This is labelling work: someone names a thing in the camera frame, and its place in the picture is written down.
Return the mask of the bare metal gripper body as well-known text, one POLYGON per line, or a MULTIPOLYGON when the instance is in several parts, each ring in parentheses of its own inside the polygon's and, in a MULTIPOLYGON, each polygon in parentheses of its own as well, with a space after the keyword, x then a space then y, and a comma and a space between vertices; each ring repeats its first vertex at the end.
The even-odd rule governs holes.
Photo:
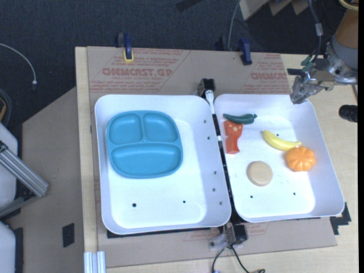
POLYGON ((357 69, 344 63, 341 59, 319 58, 308 63, 304 68, 304 82, 324 89, 335 85, 357 85, 357 69))

